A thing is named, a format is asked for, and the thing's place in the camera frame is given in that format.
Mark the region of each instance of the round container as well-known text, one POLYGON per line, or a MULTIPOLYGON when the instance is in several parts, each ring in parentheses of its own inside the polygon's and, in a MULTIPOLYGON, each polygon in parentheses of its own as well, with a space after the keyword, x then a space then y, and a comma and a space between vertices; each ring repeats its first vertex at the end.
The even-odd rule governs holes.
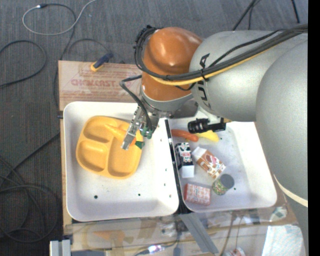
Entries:
POLYGON ((213 183, 212 189, 217 195, 221 196, 224 195, 234 185, 234 178, 232 178, 229 174, 223 174, 213 183))
POLYGON ((246 254, 242 248, 237 247, 233 250, 224 252, 222 256, 246 256, 246 254))

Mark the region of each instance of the white surface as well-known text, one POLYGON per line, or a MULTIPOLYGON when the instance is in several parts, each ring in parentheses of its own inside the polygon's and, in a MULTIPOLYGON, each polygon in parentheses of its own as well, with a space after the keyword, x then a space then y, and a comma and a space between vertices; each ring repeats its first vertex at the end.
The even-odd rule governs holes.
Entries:
MULTIPOLYGON (((170 119, 170 128, 187 131, 188 122, 194 121, 196 117, 170 119)), ((211 189, 209 206, 190 202, 185 202, 185 205, 197 213, 273 206, 277 201, 277 192, 255 124, 253 122, 230 122, 227 123, 225 131, 219 131, 217 134, 220 137, 218 142, 199 138, 198 142, 189 141, 190 149, 193 151, 200 146, 214 154, 226 165, 221 174, 231 175, 234 179, 234 186, 224 195, 217 195, 211 189)), ((172 137, 172 140, 173 145, 186 141, 180 137, 172 137)), ((193 178, 182 178, 179 172, 182 193, 187 183, 207 188, 211 188, 213 184, 212 178, 196 162, 194 162, 194 167, 193 178)))
POLYGON ((193 178, 195 176, 195 166, 194 165, 185 165, 180 169, 182 178, 193 178))
POLYGON ((63 112, 66 207, 80 222, 173 214, 179 205, 174 168, 164 119, 145 146, 136 172, 127 179, 112 179, 84 170, 76 146, 85 122, 108 116, 130 122, 135 103, 72 102, 63 112))
POLYGON ((296 225, 269 226, 262 256, 305 256, 301 229, 296 225))

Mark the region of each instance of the wire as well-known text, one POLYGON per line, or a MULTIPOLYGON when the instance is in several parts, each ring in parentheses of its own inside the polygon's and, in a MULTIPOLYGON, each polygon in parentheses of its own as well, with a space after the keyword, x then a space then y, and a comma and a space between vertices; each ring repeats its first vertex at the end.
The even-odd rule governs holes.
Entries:
POLYGON ((193 84, 203 80, 204 78, 207 79, 209 77, 217 75, 221 72, 224 72, 230 68, 233 68, 243 62, 246 62, 254 58, 255 56, 269 50, 270 48, 290 38, 293 38, 301 33, 307 33, 308 24, 299 25, 292 29, 281 29, 283 32, 275 35, 271 39, 222 63, 216 64, 214 66, 210 65, 209 67, 203 68, 201 70, 175 75, 162 75, 152 72, 145 66, 142 60, 143 44, 148 39, 148 37, 152 35, 156 30, 157 28, 155 27, 147 27, 142 32, 140 32, 139 36, 137 37, 135 46, 135 63, 140 70, 148 73, 152 78, 164 85, 182 86, 187 84, 193 84))
POLYGON ((230 221, 230 226, 229 226, 229 229, 228 229, 228 233, 226 235, 226 239, 224 241, 224 245, 222 247, 222 249, 220 250, 220 253, 219 253, 219 256, 221 256, 224 252, 225 252, 225 249, 227 247, 227 244, 228 244, 228 241, 229 241, 229 237, 230 237, 230 233, 231 233, 231 229, 233 227, 233 224, 236 220, 236 216, 234 215, 234 213, 232 212, 231 213, 231 221, 230 221))
POLYGON ((16 80, 13 80, 13 81, 9 81, 9 82, 5 82, 5 83, 0 84, 0 89, 4 88, 5 86, 11 85, 11 84, 15 84, 15 83, 18 83, 18 82, 21 82, 21 81, 24 81, 24 80, 27 80, 27 79, 29 79, 29 78, 34 77, 35 75, 37 75, 38 73, 40 73, 40 72, 44 69, 44 67, 45 67, 45 65, 46 65, 46 63, 47 63, 47 54, 46 54, 46 51, 45 51, 39 44, 37 44, 36 42, 30 41, 30 40, 15 40, 15 41, 9 42, 9 43, 7 43, 4 47, 2 47, 2 48, 0 49, 0 54, 1 54, 6 48, 8 48, 9 46, 11 46, 11 45, 13 45, 13 44, 18 44, 18 43, 30 43, 30 44, 33 44, 33 45, 35 45, 36 47, 38 47, 38 48, 41 50, 42 54, 43 54, 42 64, 41 64, 40 68, 39 68, 36 72, 34 72, 33 74, 27 75, 26 77, 23 77, 23 78, 20 78, 20 79, 16 79, 16 80))
MULTIPOLYGON (((276 30, 276 31, 273 31, 269 34, 266 34, 264 36, 261 36, 259 38, 256 38, 254 40, 251 40, 249 42, 245 42, 245 43, 242 43, 242 44, 239 44, 233 48, 231 48, 230 50, 228 50, 227 52, 225 52, 223 55, 221 55, 219 58, 217 58, 212 64, 210 64, 209 67, 213 67, 214 65, 216 65, 219 61, 221 61, 223 58, 225 58, 227 55, 231 54, 232 52, 234 52, 235 50, 238 50, 242 47, 245 47, 245 46, 248 46, 248 45, 251 45, 251 44, 254 44, 254 43, 257 43, 259 41, 262 41, 264 39, 267 39, 268 37, 271 37, 272 35, 274 35, 275 33, 277 33, 279 30, 276 30)), ((196 85, 196 83, 194 82, 192 85, 189 86, 189 88, 183 88, 183 87, 180 87, 180 86, 176 86, 177 88, 179 88, 180 90, 183 90, 183 91, 189 91, 191 90, 194 86, 196 85)))
POLYGON ((247 6, 247 8, 245 9, 245 11, 243 12, 243 14, 241 15, 240 19, 236 22, 236 24, 234 25, 234 27, 232 28, 233 31, 235 31, 237 29, 237 27, 239 26, 239 24, 241 23, 241 21, 244 19, 244 17, 246 16, 246 14, 252 10, 254 8, 255 2, 257 0, 252 0, 249 5, 247 6))
POLYGON ((249 13, 249 21, 248 21, 248 30, 250 30, 250 28, 251 28, 252 12, 253 12, 253 10, 254 10, 254 7, 255 7, 259 2, 261 2, 261 0, 258 0, 258 1, 254 4, 254 6, 252 6, 252 8, 251 8, 251 10, 250 10, 250 13, 249 13))
POLYGON ((23 220, 22 220, 22 223, 20 223, 18 225, 17 228, 14 228, 13 230, 10 230, 10 231, 5 231, 1 226, 0 226, 0 231, 8 238, 16 241, 16 242, 20 242, 20 243, 36 243, 36 242, 39 242, 41 240, 43 240, 44 238, 46 238, 48 235, 51 234, 51 232, 54 230, 54 228, 56 227, 56 224, 58 222, 58 201, 55 197, 55 195, 47 190, 47 189, 44 189, 40 186, 36 186, 36 185, 27 185, 24 183, 24 181, 22 180, 22 178, 18 175, 18 173, 15 171, 15 169, 20 166, 22 163, 24 163, 27 159, 29 159, 31 156, 33 156, 34 154, 36 154, 39 150, 41 150, 43 147, 45 147, 46 145, 48 145, 50 142, 52 142, 55 138, 58 137, 58 135, 60 134, 60 132, 56 133, 53 137, 51 137, 48 141, 46 141, 44 144, 40 145, 38 148, 36 148, 31 154, 29 154, 27 157, 23 158, 18 164, 16 164, 15 166, 11 166, 7 161, 5 161, 1 156, 0 156, 0 162, 7 168, 9 169, 9 173, 7 173, 6 175, 0 175, 0 178, 2 178, 4 181, 9 181, 11 183, 14 184, 14 186, 10 186, 10 187, 7 187, 7 188, 2 188, 0 189, 0 193, 5 193, 5 192, 8 192, 8 191, 11 191, 11 190, 17 190, 17 189, 23 189, 26 194, 28 195, 28 198, 30 198, 32 200, 32 202, 34 203, 37 211, 39 212, 39 214, 41 215, 41 222, 42 222, 42 225, 44 227, 44 229, 46 229, 46 225, 45 225, 45 222, 44 222, 44 215, 39 207, 39 204, 37 203, 37 201, 35 200, 35 198, 30 194, 29 191, 27 191, 27 189, 36 189, 46 195, 48 194, 52 194, 53 197, 55 198, 55 207, 54 207, 54 221, 53 221, 53 225, 52 227, 47 231, 47 233, 45 233, 44 235, 40 235, 39 233, 37 233, 36 231, 33 231, 29 228, 25 228, 25 227, 22 227, 26 221, 27 221, 27 216, 29 215, 29 204, 27 205, 27 211, 26 211, 26 214, 25 216, 23 217, 23 220), (19 182, 16 182, 10 178, 8 178, 8 176, 13 173, 19 182), (15 238, 12 234, 14 233, 17 233, 17 232, 29 232, 29 233, 33 233, 34 235, 36 235, 38 238, 37 239, 32 239, 32 240, 22 240, 22 239, 18 239, 18 238, 15 238))
POLYGON ((68 31, 70 31, 70 30, 77 24, 77 22, 78 22, 78 20, 80 19, 83 11, 85 10, 85 8, 86 8, 89 4, 91 4, 91 3, 95 2, 95 1, 97 1, 97 0, 91 0, 90 2, 86 3, 86 4, 84 5, 84 7, 82 8, 82 10, 81 10, 78 18, 76 18, 75 22, 72 24, 72 26, 70 26, 68 29, 66 29, 66 30, 64 30, 64 31, 62 31, 62 32, 59 32, 59 33, 40 33, 40 32, 36 32, 36 31, 30 29, 30 28, 26 25, 26 23, 25 23, 25 17, 26 17, 26 15, 27 15, 29 12, 31 12, 32 10, 41 9, 41 8, 46 7, 46 6, 62 6, 62 7, 66 7, 66 8, 68 8, 69 10, 71 10, 70 7, 68 7, 68 6, 64 5, 64 4, 60 4, 60 3, 44 3, 44 4, 39 4, 39 5, 35 6, 35 7, 32 7, 32 8, 30 8, 29 10, 27 10, 27 11, 24 13, 24 15, 23 15, 23 17, 22 17, 22 23, 23 23, 24 27, 25 27, 27 30, 29 30, 30 32, 35 33, 35 34, 37 34, 37 35, 43 35, 43 36, 57 36, 57 35, 61 35, 61 34, 64 34, 64 33, 68 32, 68 31))
POLYGON ((182 234, 181 232, 177 232, 176 239, 172 244, 169 244, 169 245, 159 245, 159 244, 151 245, 151 246, 148 247, 148 249, 142 250, 142 251, 136 253, 134 256, 153 254, 155 252, 162 251, 162 248, 167 249, 169 247, 174 246, 175 244, 176 244, 176 248, 177 248, 178 244, 179 244, 179 241, 180 241, 181 234, 182 234))
POLYGON ((235 247, 234 248, 237 248, 237 246, 238 246, 238 237, 239 237, 239 231, 240 231, 240 224, 241 224, 243 218, 244 218, 244 216, 242 215, 240 220, 239 220, 238 231, 236 232, 235 247))
POLYGON ((72 47, 74 47, 76 44, 78 44, 80 42, 83 42, 83 41, 94 42, 94 43, 102 46, 106 52, 110 51, 103 43, 101 43, 101 42, 99 42, 99 41, 97 41, 95 39, 92 39, 92 38, 81 38, 79 40, 74 41, 72 44, 70 44, 70 46, 69 46, 69 48, 67 50, 67 53, 69 53, 71 51, 72 47))
MULTIPOLYGON (((74 20, 75 21, 77 20, 76 13, 70 7, 68 7, 68 6, 64 5, 64 4, 58 4, 58 3, 57 4, 50 3, 49 5, 59 5, 59 6, 67 8, 72 13, 74 20)), ((65 55, 65 53, 66 53, 66 51, 67 51, 67 49, 69 47, 69 44, 70 44, 72 38, 74 37, 74 34, 75 34, 75 29, 73 28, 72 33, 70 35, 70 38, 68 40, 68 43, 66 44, 65 48, 63 49, 62 54, 61 54, 60 58, 58 59, 58 61, 61 61, 63 56, 65 55)), ((57 67, 56 67, 56 70, 55 70, 55 73, 54 73, 53 88, 52 88, 52 90, 53 90, 53 98, 54 98, 54 102, 55 102, 56 107, 59 107, 58 96, 57 96, 57 93, 56 93, 56 89, 57 89, 56 88, 56 84, 57 84, 58 71, 59 71, 59 67, 58 67, 58 64, 57 64, 57 67)))
POLYGON ((140 79, 142 77, 142 75, 137 75, 137 76, 133 76, 133 77, 128 77, 123 79, 122 81, 120 81, 120 86, 122 87, 122 89, 124 89, 133 99, 134 101, 138 104, 138 106, 142 109, 144 115, 145 115, 145 119, 146 119, 146 127, 149 129, 152 129, 152 122, 151 119, 148 115, 147 109, 145 107, 145 105, 141 102, 141 100, 132 92, 130 91, 127 87, 126 87, 126 82, 129 81, 133 81, 136 79, 140 79))

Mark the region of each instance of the black cable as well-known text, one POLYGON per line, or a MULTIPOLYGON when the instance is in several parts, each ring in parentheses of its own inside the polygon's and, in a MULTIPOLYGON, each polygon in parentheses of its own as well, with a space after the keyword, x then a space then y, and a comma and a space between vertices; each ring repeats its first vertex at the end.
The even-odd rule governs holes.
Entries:
POLYGON ((143 47, 142 45, 144 42, 147 40, 147 38, 154 33, 154 31, 157 30, 156 28, 147 28, 144 30, 141 34, 140 37, 138 37, 136 41, 136 46, 135 46, 135 63, 137 67, 142 70, 143 72, 148 73, 151 76, 154 76, 156 78, 160 78, 166 81, 183 81, 183 80, 189 80, 189 79, 194 79, 194 78, 199 78, 202 75, 209 75, 211 73, 223 70, 225 68, 228 68, 232 65, 235 65, 243 60, 246 60, 248 58, 251 58, 259 53, 262 53, 263 51, 266 51, 270 49, 271 47, 274 47, 288 39, 291 39, 293 37, 296 37, 299 34, 302 33, 307 33, 308 32, 308 24, 303 24, 303 25, 298 25, 292 29, 281 29, 283 32, 279 33, 278 35, 275 35, 271 39, 263 42, 262 44, 238 55, 235 56, 227 61, 224 61, 222 63, 219 63, 215 66, 209 66, 206 67, 202 70, 196 70, 188 73, 183 73, 183 74, 176 74, 176 75, 161 75, 157 74, 155 72, 152 72, 149 70, 143 60, 142 60, 142 50, 143 47))
MULTIPOLYGON (((64 49, 63 53, 62 53, 62 55, 61 55, 61 57, 60 57, 60 59, 59 59, 60 61, 63 59, 64 55, 65 55, 66 53, 69 53, 70 50, 71 50, 76 44, 78 44, 78 43, 80 43, 80 42, 83 42, 83 41, 94 42, 94 43, 102 46, 103 49, 104 49, 106 52, 109 52, 109 51, 110 51, 103 43, 101 43, 101 42, 99 42, 99 41, 97 41, 97 40, 95 40, 95 39, 93 39, 93 38, 81 38, 81 39, 79 39, 79 40, 74 41, 72 44, 70 44, 71 39, 72 39, 72 37, 70 37, 70 40, 69 40, 66 48, 64 49)), ((54 90, 54 93, 53 93, 53 94, 54 94, 54 100, 55 100, 56 106, 59 105, 59 104, 58 104, 58 99, 57 99, 57 94, 56 94, 57 77, 58 77, 58 69, 57 69, 57 71, 56 71, 56 73, 55 73, 54 82, 53 82, 53 84, 54 84, 54 89, 53 89, 53 90, 54 90)))
MULTIPOLYGON (((175 241, 172 243, 172 244, 169 244, 169 245, 161 245, 162 248, 169 248, 169 247, 172 247, 174 245, 176 245, 176 248, 178 247, 178 244, 179 244, 179 241, 180 241, 180 236, 181 236, 181 232, 177 232, 176 234, 176 239, 175 241)), ((154 251, 150 252, 149 249, 145 249, 145 250, 142 250, 140 252, 138 252, 137 254, 135 254, 134 256, 138 256, 138 255, 148 255, 148 254, 153 254, 154 251)))
MULTIPOLYGON (((13 180, 9 179, 9 178, 6 178, 5 176, 3 175, 0 175, 0 178, 3 178, 7 181, 10 181, 12 183, 15 183, 13 180)), ((49 190, 45 190, 43 189, 42 187, 40 186, 35 186, 35 185, 16 185, 16 186, 11 186, 11 187, 8 187, 8 188, 4 188, 4 189, 1 189, 0 190, 0 193, 4 193, 4 192, 7 192, 7 191, 10 191, 10 190, 16 190, 16 189, 36 189, 36 190, 39 190, 47 195, 49 194, 52 194, 52 197, 56 200, 55 202, 55 214, 54 214, 54 224, 52 225, 51 229, 45 234, 45 235, 42 235, 40 236, 37 232, 31 230, 31 229, 28 229, 28 228, 17 228, 15 230, 10 230, 9 232, 5 231, 1 226, 0 226, 0 231, 8 238, 16 241, 16 242, 19 242, 19 243, 36 243, 36 242, 39 242, 43 239, 45 239, 47 236, 49 236, 51 234, 51 232, 55 229, 56 227, 56 224, 58 222, 58 210, 57 210, 57 205, 58 205, 58 201, 55 197, 55 195, 49 191, 49 190), (37 236, 40 236, 38 239, 33 239, 33 240, 22 240, 22 239, 18 239, 18 238, 15 238, 14 236, 11 235, 11 233, 14 233, 14 232, 17 232, 17 231, 28 231, 30 233, 34 233, 34 234, 37 234, 37 236)))
MULTIPOLYGON (((27 190, 27 189, 37 189, 45 194, 53 194, 52 192, 50 192, 49 190, 45 190, 44 188, 41 188, 39 186, 34 186, 34 185, 26 185, 22 178, 18 175, 18 173, 15 171, 15 169, 20 166, 22 163, 24 163, 27 159, 29 159, 31 156, 33 156, 34 154, 36 154, 39 150, 41 150, 44 146, 46 146, 47 144, 49 144, 51 141, 53 141, 55 138, 58 137, 58 135, 60 134, 60 132, 58 132, 57 134, 55 134, 53 137, 51 137, 48 141, 46 141, 44 144, 40 145, 38 148, 36 148, 31 154, 29 154, 27 157, 25 157, 23 160, 21 160, 18 164, 16 164, 15 166, 11 166, 7 161, 5 161, 1 156, 0 156, 0 162, 6 167, 9 169, 9 173, 7 173, 6 175, 0 175, 0 178, 3 179, 3 181, 9 181, 11 183, 14 183, 15 186, 11 186, 11 187, 8 187, 8 188, 5 188, 5 189, 1 189, 1 186, 3 185, 3 182, 0 183, 0 193, 4 193, 4 192, 7 192, 7 191, 10 191, 10 190, 13 190, 13 189, 23 189, 26 194, 28 195, 28 198, 30 198, 32 200, 32 202, 34 203, 37 211, 40 213, 41 215, 41 222, 42 222, 42 225, 44 227, 44 229, 46 229, 46 225, 45 225, 45 222, 44 222, 44 215, 39 207, 39 204, 37 203, 37 201, 34 199, 34 197, 30 194, 30 192, 27 190), (9 177, 9 175, 13 173, 19 182, 16 182, 9 177)), ((20 242, 20 243, 35 243, 35 242, 39 242, 41 240, 43 240, 44 238, 46 238, 49 234, 51 234, 51 232, 54 230, 54 228, 56 227, 56 224, 58 222, 58 201, 57 199, 56 200, 56 204, 55 204, 55 208, 54 208, 54 215, 55 215, 55 218, 54 218, 54 223, 51 227, 51 229, 44 235, 40 235, 39 233, 31 230, 31 229, 28 229, 28 228, 24 228, 22 227, 25 222, 27 221, 27 216, 28 216, 28 213, 29 213, 29 203, 27 204, 28 207, 27 207, 27 211, 26 211, 26 214, 25 216, 23 217, 23 220, 22 220, 22 223, 20 223, 18 225, 17 228, 13 229, 13 230, 10 230, 10 231, 5 231, 1 226, 0 226, 0 231, 8 238, 16 241, 16 242, 20 242), (35 234, 38 239, 33 239, 33 240, 21 240, 21 239, 17 239, 13 236, 13 234, 15 233, 18 233, 18 232, 29 232, 29 233, 33 233, 35 234)))
POLYGON ((125 84, 125 82, 140 79, 141 77, 142 77, 142 75, 128 77, 128 78, 125 78, 122 81, 120 81, 119 84, 120 84, 121 88, 124 89, 134 99, 134 101, 138 104, 138 106, 142 109, 142 111, 145 115, 145 119, 146 119, 146 127, 149 129, 152 129, 152 122, 151 122, 151 119, 148 115, 148 112, 147 112, 145 105, 141 102, 141 100, 132 91, 130 91, 128 89, 128 87, 126 87, 126 84, 125 84))
POLYGON ((12 85, 12 84, 15 84, 15 83, 18 83, 18 82, 21 82, 21 81, 24 81, 24 80, 27 80, 29 78, 34 77, 35 75, 37 75, 38 73, 40 73, 42 71, 42 69, 45 67, 45 65, 47 63, 46 51, 39 44, 37 44, 36 42, 30 41, 30 40, 15 40, 15 41, 9 42, 8 44, 6 44, 4 47, 2 47, 0 49, 0 54, 7 47, 9 47, 10 45, 17 44, 17 43, 31 43, 31 44, 35 45, 36 47, 38 47, 41 50, 42 54, 43 54, 43 62, 41 64, 41 67, 36 72, 34 72, 34 73, 30 74, 30 75, 27 75, 27 76, 25 76, 23 78, 20 78, 20 79, 16 79, 16 80, 13 80, 13 81, 2 83, 2 84, 0 84, 0 89, 4 88, 5 86, 12 85))
POLYGON ((240 220, 239 220, 238 230, 237 230, 237 232, 236 232, 236 237, 235 237, 235 247, 234 247, 234 248, 237 248, 237 246, 238 246, 238 238, 239 238, 240 224, 241 224, 241 221, 242 221, 243 218, 244 218, 244 215, 242 215, 242 216, 240 217, 240 220))
MULTIPOLYGON (((61 3, 48 3, 47 5, 48 5, 48 6, 50 6, 50 5, 52 5, 52 6, 61 6, 61 7, 67 8, 67 9, 72 13, 73 18, 74 18, 74 21, 77 20, 77 16, 76 16, 75 12, 74 12, 69 6, 64 5, 64 4, 61 4, 61 3)), ((69 38, 69 40, 68 40, 68 43, 66 44, 65 48, 63 49, 62 54, 61 54, 60 58, 58 59, 58 62, 63 59, 63 56, 65 55, 65 53, 66 53, 66 51, 67 51, 67 49, 68 49, 68 46, 69 46, 69 44, 70 44, 70 42, 71 42, 74 34, 75 34, 75 27, 73 26, 73 27, 72 27, 71 36, 70 36, 70 38, 69 38)), ((59 67, 58 67, 58 63, 57 63, 57 65, 56 65, 56 71, 55 71, 54 79, 53 79, 53 97, 54 97, 55 105, 56 105, 57 107, 59 107, 58 95, 57 95, 57 94, 59 93, 59 91, 57 90, 58 71, 59 71, 59 67)))
POLYGON ((250 28, 251 28, 252 12, 253 12, 253 10, 254 10, 254 7, 255 7, 259 2, 261 2, 261 0, 258 0, 258 1, 254 4, 254 6, 252 6, 252 8, 251 8, 251 10, 250 10, 250 13, 249 13, 249 21, 248 21, 248 30, 250 30, 250 28))
MULTIPOLYGON (((276 31, 273 31, 269 34, 266 34, 264 36, 261 36, 259 38, 256 38, 254 40, 251 40, 251 41, 248 41, 248 42, 245 42, 245 43, 242 43, 242 44, 239 44, 233 48, 231 48, 230 50, 228 50, 227 52, 225 52, 223 55, 221 55, 219 58, 217 58, 213 63, 211 63, 209 65, 209 67, 213 67, 215 66, 219 61, 221 61, 223 58, 225 58, 227 55, 229 55, 230 53, 242 48, 242 47, 245 47, 245 46, 248 46, 248 45, 251 45, 251 44, 254 44, 254 43, 257 43, 259 41, 262 41, 264 39, 267 39, 269 37, 271 37, 272 35, 274 35, 275 33, 279 32, 279 30, 276 30, 276 31)), ((196 85, 196 83, 193 83, 192 85, 190 85, 188 88, 183 88, 181 86, 176 86, 177 88, 179 88, 180 90, 182 91, 189 91, 191 90, 194 86, 196 85)))
POLYGON ((247 8, 245 9, 245 11, 243 12, 243 14, 241 15, 240 19, 236 22, 236 24, 233 26, 232 30, 235 31, 237 29, 237 27, 239 26, 239 24, 241 23, 241 21, 244 19, 244 17, 247 15, 247 13, 253 9, 254 4, 257 0, 252 0, 249 5, 247 6, 247 8))
POLYGON ((226 235, 226 238, 225 238, 223 247, 222 247, 222 249, 220 250, 221 253, 219 254, 219 256, 222 255, 222 254, 225 252, 225 249, 226 249, 226 247, 227 247, 227 244, 228 244, 228 241, 229 241, 229 238, 230 238, 230 233, 231 233, 231 230, 232 230, 232 227, 233 227, 233 225, 234 225, 234 222, 235 222, 236 218, 237 218, 237 216, 232 212, 232 213, 231 213, 231 220, 230 220, 230 226, 229 226, 229 229, 228 229, 228 233, 227 233, 227 235, 226 235))

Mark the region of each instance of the food package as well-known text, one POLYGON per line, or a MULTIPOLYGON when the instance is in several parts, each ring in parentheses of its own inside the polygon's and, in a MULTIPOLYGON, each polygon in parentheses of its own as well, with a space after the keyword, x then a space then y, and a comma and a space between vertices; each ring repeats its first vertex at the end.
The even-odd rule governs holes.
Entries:
POLYGON ((183 198, 186 202, 208 206, 211 200, 210 189, 187 183, 184 186, 183 198))
POLYGON ((192 178, 195 175, 195 166, 188 142, 177 143, 174 146, 178 170, 182 178, 192 178))
POLYGON ((199 146, 192 152, 192 157, 213 178, 213 181, 216 181, 226 168, 226 165, 214 154, 199 146))

